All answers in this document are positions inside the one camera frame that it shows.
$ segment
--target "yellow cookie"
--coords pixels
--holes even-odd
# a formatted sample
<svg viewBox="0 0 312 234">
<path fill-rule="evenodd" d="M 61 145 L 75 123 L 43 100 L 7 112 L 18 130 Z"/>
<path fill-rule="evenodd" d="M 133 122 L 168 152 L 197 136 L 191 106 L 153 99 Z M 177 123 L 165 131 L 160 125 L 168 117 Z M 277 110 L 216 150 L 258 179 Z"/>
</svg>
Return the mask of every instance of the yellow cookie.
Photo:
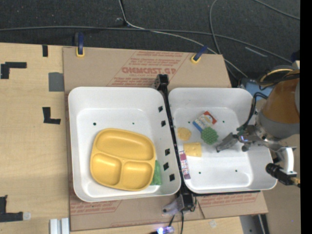
<svg viewBox="0 0 312 234">
<path fill-rule="evenodd" d="M 201 144 L 200 142 L 186 143 L 183 145 L 184 152 L 188 156 L 201 157 Z"/>
<path fill-rule="evenodd" d="M 191 131 L 185 127 L 179 127 L 177 129 L 177 136 L 181 140 L 187 141 L 190 139 L 191 135 L 192 135 Z"/>
</svg>

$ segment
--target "white plastic tray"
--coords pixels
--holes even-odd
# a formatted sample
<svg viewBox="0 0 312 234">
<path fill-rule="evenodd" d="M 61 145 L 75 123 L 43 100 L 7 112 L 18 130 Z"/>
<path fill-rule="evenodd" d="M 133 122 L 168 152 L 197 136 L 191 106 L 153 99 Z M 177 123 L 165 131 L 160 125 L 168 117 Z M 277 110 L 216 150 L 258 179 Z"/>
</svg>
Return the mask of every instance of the white plastic tray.
<svg viewBox="0 0 312 234">
<path fill-rule="evenodd" d="M 216 152 L 215 146 L 230 132 L 237 133 L 249 115 L 252 96 L 238 88 L 176 88 L 169 93 L 169 102 L 179 151 L 183 143 L 201 142 L 202 157 L 187 156 L 191 179 L 185 179 L 187 187 L 195 193 L 224 193 L 271 189 L 276 179 L 265 167 L 272 163 L 266 147 L 253 146 L 241 151 L 241 143 L 229 150 Z M 192 122 L 209 111 L 217 123 L 218 143 L 206 144 Z M 177 137 L 178 127 L 188 128 L 192 136 L 188 141 Z"/>
<path fill-rule="evenodd" d="M 70 92 L 68 104 L 74 190 L 81 200 L 96 202 L 172 195 L 179 190 L 181 178 L 160 92 L 152 88 L 79 87 Z M 154 143 L 161 167 L 161 186 L 130 192 L 105 187 L 93 180 L 92 144 L 97 133 L 105 128 L 137 132 Z"/>
</svg>

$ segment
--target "dark floor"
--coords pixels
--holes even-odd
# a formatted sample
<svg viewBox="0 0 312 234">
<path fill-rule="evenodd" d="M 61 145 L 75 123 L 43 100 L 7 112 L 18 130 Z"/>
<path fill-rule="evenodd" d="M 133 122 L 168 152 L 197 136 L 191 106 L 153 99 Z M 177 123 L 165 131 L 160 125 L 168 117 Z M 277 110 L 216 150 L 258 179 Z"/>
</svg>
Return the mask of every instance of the dark floor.
<svg viewBox="0 0 312 234">
<path fill-rule="evenodd" d="M 209 14 L 215 34 L 238 39 L 286 60 L 300 49 L 300 20 L 287 17 L 253 0 L 122 0 L 127 20 L 136 26 L 211 33 Z M 285 13 L 300 17 L 300 0 L 259 0 Z M 0 28 L 33 26 L 121 25 L 118 0 L 0 0 Z M 85 31 L 49 29 L 1 31 L 0 42 L 72 45 L 75 32 L 85 33 L 85 45 L 104 48 L 129 48 L 196 52 L 201 47 L 191 41 L 149 32 Z M 217 52 L 213 38 L 181 34 L 208 45 Z M 290 65 L 280 57 L 231 39 L 217 37 L 221 53 L 250 78 L 267 69 Z M 228 68 L 237 79 L 244 77 Z"/>
</svg>

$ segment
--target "yellow divided plate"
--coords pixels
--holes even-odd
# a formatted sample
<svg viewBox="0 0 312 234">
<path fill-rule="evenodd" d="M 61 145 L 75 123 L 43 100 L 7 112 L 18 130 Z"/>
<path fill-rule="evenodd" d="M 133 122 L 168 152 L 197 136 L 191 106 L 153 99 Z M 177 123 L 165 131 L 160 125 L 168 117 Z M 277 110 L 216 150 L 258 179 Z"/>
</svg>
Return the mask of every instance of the yellow divided plate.
<svg viewBox="0 0 312 234">
<path fill-rule="evenodd" d="M 146 136 L 107 128 L 94 140 L 90 171 L 101 185 L 140 191 L 152 182 L 155 158 L 155 146 Z"/>
</svg>

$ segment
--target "black cable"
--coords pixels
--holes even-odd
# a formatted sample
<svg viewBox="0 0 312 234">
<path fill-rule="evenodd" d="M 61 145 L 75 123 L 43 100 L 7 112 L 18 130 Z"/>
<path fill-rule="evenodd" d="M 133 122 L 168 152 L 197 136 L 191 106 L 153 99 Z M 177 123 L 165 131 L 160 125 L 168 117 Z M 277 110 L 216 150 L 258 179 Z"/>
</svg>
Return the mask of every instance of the black cable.
<svg viewBox="0 0 312 234">
<path fill-rule="evenodd" d="M 171 218 L 171 220 L 170 220 L 170 222 L 169 222 L 169 225 L 168 225 L 168 226 L 171 226 L 171 225 L 172 225 L 172 222 L 173 222 L 174 218 L 175 218 L 175 214 L 174 214 L 174 215 L 173 215 L 173 217 Z"/>
<path fill-rule="evenodd" d="M 217 1 L 219 1 L 219 0 L 214 0 L 214 2 L 212 3 L 212 5 L 210 6 L 209 24 L 210 24 L 210 28 L 211 28 L 211 33 L 212 33 L 212 35 L 213 35 L 214 44 L 215 44 L 215 46 L 216 46 L 216 48 L 217 48 L 217 50 L 218 50 L 218 53 L 221 54 L 219 45 L 218 45 L 218 43 L 217 43 L 217 41 L 216 41 L 216 38 L 215 38 L 215 37 L 216 37 L 216 34 L 215 34 L 215 31 L 214 31 L 214 28 L 213 28 L 213 24 L 212 24 L 212 11 L 213 11 L 213 7 L 214 7 L 214 5 L 215 5 L 215 3 L 216 3 Z M 285 12 L 283 12 L 283 11 L 280 11 L 280 10 L 278 10 L 278 9 L 276 9 L 276 8 L 274 8 L 274 7 L 272 7 L 272 6 L 268 5 L 268 4 L 266 4 L 266 3 L 264 3 L 264 2 L 261 2 L 261 1 L 259 1 L 259 0 L 252 0 L 252 1 L 257 2 L 257 3 L 260 3 L 260 4 L 264 5 L 265 7 L 269 8 L 269 9 L 272 9 L 272 10 L 274 10 L 274 11 L 276 11 L 276 12 L 278 12 L 278 13 L 284 15 L 284 16 L 290 17 L 290 18 L 292 18 L 292 19 L 300 20 L 299 17 L 295 17 L 295 16 L 293 16 L 293 15 L 287 14 L 287 13 L 285 13 Z"/>
<path fill-rule="evenodd" d="M 300 73 L 285 75 L 283 78 L 279 78 L 279 79 L 275 79 L 275 80 L 268 80 L 268 81 L 257 80 L 257 84 L 259 84 L 260 86 L 265 86 L 268 84 L 274 85 L 274 84 L 277 84 L 277 83 L 282 82 L 282 81 L 292 80 L 292 79 L 297 79 L 297 78 L 300 78 Z"/>
<path fill-rule="evenodd" d="M 120 28 L 120 26 L 115 26 L 115 27 L 93 27 L 93 26 L 39 26 L 39 27 L 21 27 L 21 28 L 2 28 L 0 29 L 0 32 L 2 31 L 23 31 L 23 30 L 41 30 L 41 29 L 89 29 L 89 30 L 95 30 L 95 31 L 103 31 L 103 30 L 121 30 L 121 31 L 141 31 L 141 32 L 167 32 L 167 33 L 183 33 L 183 34 L 196 34 L 196 35 L 206 35 L 206 36 L 212 36 L 212 33 L 207 33 L 207 32 L 200 32 L 200 31 L 188 31 L 188 30 L 173 30 L 173 29 L 137 29 L 137 28 Z M 279 56 L 271 51 L 268 51 L 266 49 L 260 48 L 258 46 L 255 46 L 253 44 L 235 39 L 235 38 L 231 38 L 231 37 L 227 37 L 227 36 L 223 36 L 223 35 L 218 35 L 215 34 L 214 36 L 216 37 L 220 37 L 220 38 L 224 38 L 224 39 L 228 39 L 228 40 L 232 40 L 232 41 L 236 41 L 238 43 L 253 47 L 255 49 L 261 50 L 263 52 L 266 52 L 272 56 L 275 56 L 279 59 L 282 59 L 288 63 L 292 63 L 290 60 Z"/>
<path fill-rule="evenodd" d="M 256 92 L 253 95 L 252 106 L 251 106 L 251 109 L 250 109 L 250 112 L 249 112 L 249 116 L 248 116 L 246 122 L 243 125 L 241 125 L 239 128 L 237 128 L 238 131 L 243 132 L 246 129 L 246 127 L 248 126 L 250 119 L 254 115 L 256 98 L 257 97 L 262 97 L 264 99 L 268 98 L 266 95 L 264 95 L 263 93 L 260 93 L 260 92 Z"/>
<path fill-rule="evenodd" d="M 195 197 L 195 203 L 192 209 L 190 209 L 191 212 L 194 212 L 197 206 L 197 198 Z"/>
<path fill-rule="evenodd" d="M 265 90 L 266 88 L 268 88 L 268 87 L 263 87 L 263 88 L 262 88 L 261 85 L 259 85 L 259 90 L 260 90 L 260 91 L 263 91 L 263 90 Z"/>
<path fill-rule="evenodd" d="M 283 60 L 285 60 L 285 61 L 291 63 L 291 61 L 289 61 L 289 60 L 287 60 L 287 59 L 285 59 L 285 58 L 283 58 L 283 57 L 281 57 L 281 56 L 279 56 L 279 55 L 277 55 L 277 54 L 275 54 L 275 53 L 272 53 L 272 52 L 270 52 L 270 51 L 268 51 L 268 50 L 259 48 L 259 47 L 255 46 L 255 45 L 253 45 L 253 44 L 249 44 L 249 43 L 246 43 L 246 42 L 243 42 L 243 41 L 240 41 L 240 40 L 238 40 L 238 39 L 231 38 L 231 37 L 226 37 L 226 36 L 221 36 L 221 35 L 215 34 L 214 31 L 213 31 L 212 22 L 211 22 L 211 12 L 212 12 L 212 7 L 213 7 L 213 5 L 214 5 L 218 0 L 215 0 L 215 1 L 213 2 L 213 5 L 211 6 L 210 23 L 211 23 L 212 33 L 196 32 L 196 31 L 183 31 L 183 30 L 154 30 L 154 29 L 144 29 L 144 28 L 142 28 L 142 27 L 138 27 L 138 26 L 132 25 L 132 24 L 131 24 L 130 22 L 128 22 L 128 20 L 126 19 L 126 15 L 125 15 L 125 12 L 124 12 L 124 5 L 123 5 L 122 0 L 118 0 L 118 1 L 119 1 L 119 5 L 120 5 L 120 7 L 121 7 L 121 10 L 122 10 L 122 15 L 123 15 L 123 26 L 131 26 L 131 27 L 133 27 L 133 28 L 131 28 L 131 29 L 130 29 L 130 28 L 120 28 L 120 26 L 116 26 L 116 27 L 107 27 L 107 28 L 105 28 L 105 27 L 84 27 L 84 26 L 47 26 L 47 27 L 11 28 L 11 29 L 8 29 L 8 28 L 5 29 L 5 28 L 4 28 L 4 29 L 0 29 L 0 32 L 2 32 L 2 31 L 15 31 L 15 30 L 57 29 L 57 28 L 85 28 L 85 29 L 92 29 L 92 30 L 138 30 L 138 31 L 147 31 L 147 32 L 161 33 L 161 34 L 166 34 L 166 35 L 170 35 L 170 36 L 175 36 L 175 37 L 179 37 L 179 38 L 182 38 L 182 39 L 186 39 L 186 40 L 192 41 L 192 42 L 194 42 L 194 43 L 196 43 L 196 44 L 202 45 L 201 43 L 199 43 L 199 42 L 197 42 L 197 41 L 195 41 L 195 40 L 188 39 L 188 38 L 185 38 L 185 37 L 180 36 L 180 35 L 169 34 L 169 32 L 180 32 L 180 33 L 189 33 L 189 34 L 201 34 L 201 35 L 209 35 L 209 36 L 212 36 L 212 37 L 214 38 L 214 41 L 215 41 L 215 44 L 216 44 L 216 46 L 217 46 L 217 49 L 218 49 L 219 53 L 220 53 L 220 50 L 219 50 L 218 45 L 217 45 L 217 43 L 216 43 L 215 37 L 221 37 L 221 38 L 230 39 L 230 40 L 233 40 L 233 41 L 236 41 L 236 42 L 243 43 L 243 44 L 245 44 L 245 45 L 248 45 L 248 46 L 251 46 L 251 47 L 253 47 L 253 48 L 262 50 L 262 51 L 264 51 L 264 52 L 267 52 L 267 53 L 269 53 L 269 54 L 271 54 L 271 55 L 273 55 L 273 56 L 276 56 L 276 57 L 278 57 L 278 58 L 280 58 L 280 59 L 283 59 Z M 280 10 L 277 10 L 277 9 L 275 9 L 275 8 L 269 6 L 269 5 L 267 5 L 267 4 L 265 4 L 265 3 L 261 2 L 261 1 L 258 1 L 258 0 L 253 0 L 253 1 L 258 2 L 258 3 L 260 3 L 260 4 L 264 5 L 264 6 L 266 6 L 266 7 L 270 8 L 270 9 L 272 9 L 272 10 L 275 10 L 275 11 L 277 11 L 277 12 L 279 12 L 279 13 L 285 15 L 285 16 L 289 16 L 289 17 L 292 17 L 292 18 L 294 18 L 294 19 L 300 20 L 300 18 L 294 17 L 294 16 L 289 15 L 289 14 L 287 14 L 287 13 L 284 13 L 284 12 L 282 12 L 282 11 L 280 11 Z M 234 66 L 232 63 L 230 63 L 228 60 L 226 60 L 226 59 L 224 59 L 224 60 L 225 60 L 226 63 L 230 64 L 233 68 L 235 68 L 235 69 L 238 70 L 241 74 L 243 74 L 245 77 L 247 77 L 246 74 L 244 74 L 241 70 L 239 70 L 237 67 L 235 67 L 235 66 Z M 239 79 L 236 77 L 236 75 L 234 75 L 234 73 L 231 71 L 231 69 L 228 67 L 228 65 L 225 64 L 225 66 L 226 66 L 227 70 L 232 74 L 233 78 L 236 79 L 237 81 L 239 81 Z"/>
<path fill-rule="evenodd" d="M 182 232 L 183 232 L 183 224 L 184 224 L 184 214 L 183 214 L 183 211 L 181 211 L 181 217 L 182 217 L 182 225 L 181 225 L 181 232 L 180 232 L 180 234 L 182 234 Z"/>
</svg>

